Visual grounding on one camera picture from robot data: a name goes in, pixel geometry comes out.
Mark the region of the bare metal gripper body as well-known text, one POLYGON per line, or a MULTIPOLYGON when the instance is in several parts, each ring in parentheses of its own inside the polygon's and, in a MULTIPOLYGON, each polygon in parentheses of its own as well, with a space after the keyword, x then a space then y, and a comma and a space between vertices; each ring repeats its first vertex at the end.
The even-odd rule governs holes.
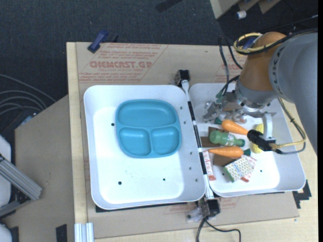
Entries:
POLYGON ((242 93, 231 91, 219 96, 222 111, 240 111, 245 114, 257 114, 267 104, 267 94, 261 91, 242 93))

